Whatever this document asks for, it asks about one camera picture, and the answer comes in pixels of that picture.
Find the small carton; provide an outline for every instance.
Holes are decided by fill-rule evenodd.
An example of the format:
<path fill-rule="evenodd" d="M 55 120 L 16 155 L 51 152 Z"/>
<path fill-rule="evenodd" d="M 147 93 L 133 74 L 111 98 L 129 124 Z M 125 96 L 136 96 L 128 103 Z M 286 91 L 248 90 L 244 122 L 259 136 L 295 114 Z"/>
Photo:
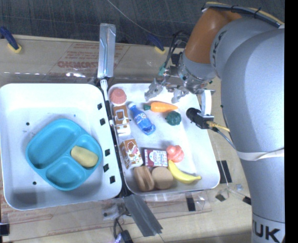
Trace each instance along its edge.
<path fill-rule="evenodd" d="M 135 139 L 124 140 L 119 149 L 124 159 L 126 169 L 143 165 L 143 159 Z"/>
<path fill-rule="evenodd" d="M 116 132 L 120 136 L 130 135 L 130 120 L 129 115 L 127 114 L 126 105 L 114 106 L 113 107 L 113 116 L 116 126 Z"/>
<path fill-rule="evenodd" d="M 167 152 L 164 150 L 144 149 L 145 165 L 148 167 L 167 167 Z"/>

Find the bottle label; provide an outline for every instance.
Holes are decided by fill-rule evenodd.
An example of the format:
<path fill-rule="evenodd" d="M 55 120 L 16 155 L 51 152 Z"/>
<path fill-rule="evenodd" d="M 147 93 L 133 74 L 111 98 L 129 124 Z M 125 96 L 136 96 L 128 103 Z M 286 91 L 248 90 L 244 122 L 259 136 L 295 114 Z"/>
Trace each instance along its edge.
<path fill-rule="evenodd" d="M 143 112 L 139 113 L 137 116 L 135 116 L 134 120 L 137 124 L 139 124 L 141 121 L 147 118 L 147 115 Z"/>

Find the white tray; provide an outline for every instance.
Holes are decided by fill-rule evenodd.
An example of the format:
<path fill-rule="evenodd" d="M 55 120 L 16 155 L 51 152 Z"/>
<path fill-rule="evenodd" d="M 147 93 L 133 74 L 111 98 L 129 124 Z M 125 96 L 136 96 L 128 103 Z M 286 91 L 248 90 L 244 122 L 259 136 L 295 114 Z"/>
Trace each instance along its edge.
<path fill-rule="evenodd" d="M 80 187 L 61 191 L 28 164 L 25 148 L 50 122 L 67 118 L 103 150 L 103 161 Z M 19 210 L 99 201 L 121 190 L 114 143 L 101 91 L 87 84 L 8 84 L 0 88 L 0 148 L 4 195 Z"/>
<path fill-rule="evenodd" d="M 149 84 L 117 84 L 109 89 L 108 94 L 110 94 L 114 88 L 122 88 L 127 96 L 126 103 L 134 102 L 141 110 L 143 110 L 143 104 L 145 103 L 149 104 L 151 101 L 171 103 L 173 97 L 173 93 L 169 93 L 166 89 L 163 89 L 157 97 L 146 102 L 144 93 L 148 90 Z M 170 189 L 142 192 L 136 185 L 132 169 L 126 169 L 123 160 L 121 159 L 126 185 L 130 191 L 135 194 L 150 195 L 206 190 L 216 187 L 220 181 L 220 172 L 207 130 L 200 129 L 186 117 L 188 108 L 194 107 L 200 109 L 197 96 L 193 94 L 186 95 L 181 98 L 176 105 L 182 116 L 182 121 L 177 126 L 171 126 L 166 122 L 165 113 L 152 112 L 151 110 L 145 111 L 149 119 L 156 125 L 156 131 L 149 136 L 145 135 L 138 128 L 133 121 L 131 112 L 128 110 L 129 118 L 131 120 L 131 135 L 118 137 L 118 142 L 120 144 L 127 138 L 135 138 L 141 151 L 141 155 L 143 155 L 143 148 L 165 150 L 170 144 L 180 145 L 185 153 L 185 158 L 176 165 L 186 173 L 200 175 L 202 179 L 191 184 L 184 184 L 174 180 Z"/>

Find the blue divided plate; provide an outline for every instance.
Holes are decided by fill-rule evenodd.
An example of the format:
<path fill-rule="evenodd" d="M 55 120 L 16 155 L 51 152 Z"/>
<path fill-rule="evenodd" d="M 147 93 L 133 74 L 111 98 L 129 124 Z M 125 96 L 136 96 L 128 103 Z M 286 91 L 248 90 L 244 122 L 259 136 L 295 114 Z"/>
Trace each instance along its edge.
<path fill-rule="evenodd" d="M 80 165 L 70 155 L 74 146 L 95 153 L 97 164 L 91 168 Z M 64 191 L 79 187 L 103 158 L 98 142 L 69 119 L 57 119 L 45 126 L 31 139 L 25 152 L 30 166 L 49 184 Z"/>

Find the kuka logo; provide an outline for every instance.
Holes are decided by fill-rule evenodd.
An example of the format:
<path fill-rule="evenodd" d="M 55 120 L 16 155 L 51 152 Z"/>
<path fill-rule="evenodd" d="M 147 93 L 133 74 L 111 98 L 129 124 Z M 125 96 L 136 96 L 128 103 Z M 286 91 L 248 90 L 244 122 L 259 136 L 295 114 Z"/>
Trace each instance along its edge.
<path fill-rule="evenodd" d="M 271 229 L 269 226 L 265 226 L 261 223 L 258 224 L 255 220 L 252 221 L 252 232 L 257 237 L 270 240 L 269 242 L 285 243 L 285 236 L 281 242 L 276 237 L 276 233 L 280 232 L 280 229 L 278 228 Z"/>
<path fill-rule="evenodd" d="M 225 30 L 225 31 L 222 31 L 222 32 L 220 33 L 220 35 L 218 36 L 218 41 L 216 41 L 216 42 L 214 43 L 213 55 L 212 55 L 212 58 L 213 58 L 213 67 L 216 67 L 215 54 L 216 54 L 216 52 L 217 52 L 217 48 L 218 48 L 218 46 L 219 46 L 219 44 L 220 44 L 220 40 L 221 40 L 222 36 L 225 34 L 225 32 L 227 32 L 227 31 L 226 31 L 226 30 Z"/>

